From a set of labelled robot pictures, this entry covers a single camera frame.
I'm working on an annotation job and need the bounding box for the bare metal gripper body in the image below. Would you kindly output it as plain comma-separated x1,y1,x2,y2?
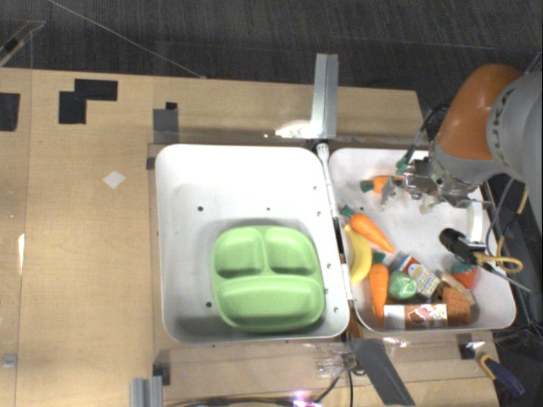
401,158,479,208

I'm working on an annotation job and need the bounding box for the orange carrot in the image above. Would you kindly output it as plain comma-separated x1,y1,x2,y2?
339,204,397,255
360,175,405,196
367,251,390,324

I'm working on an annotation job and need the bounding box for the white plastic tray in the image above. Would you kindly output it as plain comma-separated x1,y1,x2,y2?
328,147,518,335
154,143,351,345

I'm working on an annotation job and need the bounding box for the yellow banana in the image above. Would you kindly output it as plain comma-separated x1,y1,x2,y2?
343,223,374,286

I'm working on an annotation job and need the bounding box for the small white and orange carton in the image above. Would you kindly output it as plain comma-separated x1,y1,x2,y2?
395,254,443,301

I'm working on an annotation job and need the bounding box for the red strawberry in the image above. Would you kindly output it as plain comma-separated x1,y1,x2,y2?
450,261,479,290

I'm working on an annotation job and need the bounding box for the beige toy food piece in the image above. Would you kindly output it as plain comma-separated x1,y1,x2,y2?
439,270,477,306

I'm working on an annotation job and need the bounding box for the green toy pepper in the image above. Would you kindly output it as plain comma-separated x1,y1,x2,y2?
387,270,419,302

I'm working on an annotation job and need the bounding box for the brown toy bread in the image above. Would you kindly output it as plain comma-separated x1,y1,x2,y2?
440,284,473,326

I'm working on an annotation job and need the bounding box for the white and brown packet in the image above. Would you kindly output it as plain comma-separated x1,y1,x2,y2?
383,303,450,331

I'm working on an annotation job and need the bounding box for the green divided plate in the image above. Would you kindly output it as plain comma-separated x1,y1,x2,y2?
210,225,328,334

